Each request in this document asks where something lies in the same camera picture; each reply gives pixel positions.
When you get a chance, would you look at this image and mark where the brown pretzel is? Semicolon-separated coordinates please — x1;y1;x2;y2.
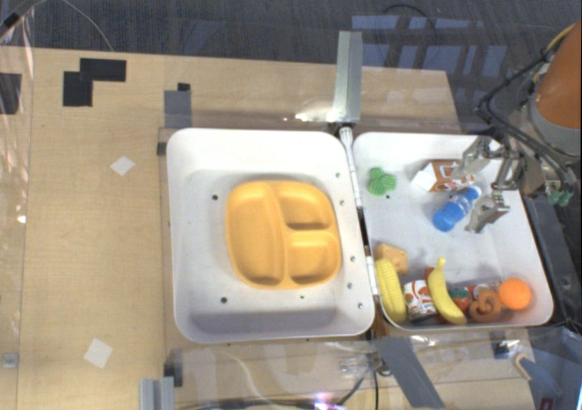
467;288;504;324

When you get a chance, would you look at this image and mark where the yellow banana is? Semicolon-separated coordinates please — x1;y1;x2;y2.
426;256;468;326

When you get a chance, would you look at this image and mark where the clear bottle with blue cap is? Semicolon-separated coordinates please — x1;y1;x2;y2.
432;185;482;233

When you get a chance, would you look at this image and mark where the yellow cheese wedge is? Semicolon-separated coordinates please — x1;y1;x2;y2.
373;242;409;274

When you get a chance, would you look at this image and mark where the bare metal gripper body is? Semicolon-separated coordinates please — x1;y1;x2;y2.
490;137;547;207

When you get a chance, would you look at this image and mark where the green broccoli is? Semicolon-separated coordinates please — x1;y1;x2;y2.
366;166;398;196

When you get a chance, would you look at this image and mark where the white and orange carton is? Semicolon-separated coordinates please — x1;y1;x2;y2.
411;159;477;194

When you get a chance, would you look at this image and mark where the orange fruit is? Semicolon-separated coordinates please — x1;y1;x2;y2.
498;277;533;311

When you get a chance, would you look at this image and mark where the yellow corn cob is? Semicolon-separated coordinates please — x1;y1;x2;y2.
375;257;408;324

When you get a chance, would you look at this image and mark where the white and orange can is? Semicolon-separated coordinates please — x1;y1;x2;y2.
403;279;438;324

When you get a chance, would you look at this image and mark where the orange divided plate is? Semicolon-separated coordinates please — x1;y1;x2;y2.
225;179;343;290

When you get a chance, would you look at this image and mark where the red strawberry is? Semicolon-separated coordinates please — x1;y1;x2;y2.
448;287;474;313

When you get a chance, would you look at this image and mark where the white plastic tray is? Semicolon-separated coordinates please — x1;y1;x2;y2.
166;127;376;345
352;131;555;332

